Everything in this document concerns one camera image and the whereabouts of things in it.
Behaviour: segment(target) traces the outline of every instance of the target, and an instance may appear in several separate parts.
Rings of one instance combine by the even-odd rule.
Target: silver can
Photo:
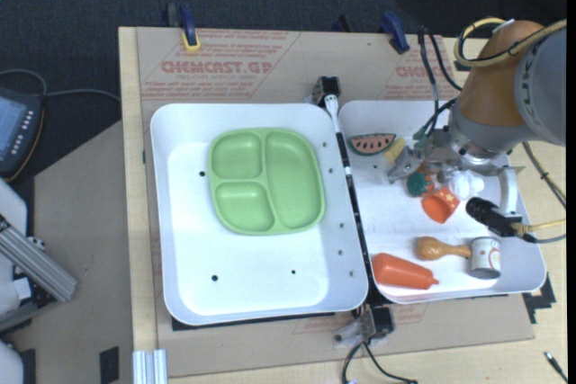
[[[493,237],[478,237],[472,243],[472,267],[470,275],[477,279],[500,277],[500,242]]]

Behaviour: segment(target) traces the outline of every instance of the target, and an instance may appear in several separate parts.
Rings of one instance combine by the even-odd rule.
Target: screen
[[[26,106],[0,96],[0,162],[14,143],[14,134],[20,127]]]

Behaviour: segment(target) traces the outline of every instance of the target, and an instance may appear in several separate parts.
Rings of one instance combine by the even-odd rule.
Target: watermelon slice
[[[372,135],[353,136],[348,142],[352,149],[361,156],[373,156],[384,152],[395,139],[396,135],[392,133],[374,133]]]

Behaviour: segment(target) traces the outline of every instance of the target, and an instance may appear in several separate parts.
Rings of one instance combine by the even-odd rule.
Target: orange cup
[[[460,201],[444,186],[422,200],[422,208],[435,222],[444,224],[452,216]]]
[[[372,258],[372,269],[374,278],[382,285],[427,290],[439,283],[426,267],[387,253]]]

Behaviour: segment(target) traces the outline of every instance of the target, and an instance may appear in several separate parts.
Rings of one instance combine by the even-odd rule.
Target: white tray
[[[326,208],[314,227],[247,236],[225,228],[210,193],[208,151],[233,129],[303,135],[319,161]],[[150,124],[164,298],[193,326],[352,310],[368,290],[347,182],[330,117],[296,104],[176,103]]]
[[[412,135],[424,125],[434,110],[428,102],[353,101],[345,104],[339,120],[345,138],[371,133],[395,133],[411,145]],[[446,112],[438,127],[446,124]],[[545,281],[545,263],[538,245],[519,238],[500,238],[501,276],[496,280],[480,280],[469,274],[470,261],[447,255],[436,261],[424,262],[414,253],[418,237],[432,236],[450,245],[469,244],[474,237],[491,236],[485,226],[472,219],[462,202],[445,224],[429,218],[420,199],[410,197],[405,181],[390,184],[388,170],[392,164],[383,155],[360,156],[348,149],[352,175],[370,256],[390,253],[423,265],[440,281],[429,290],[378,285],[387,299],[397,303],[500,295],[537,290]],[[498,165],[508,162],[501,156]],[[500,205],[501,186],[496,177],[484,178],[483,199]],[[517,211],[526,216],[521,197]]]

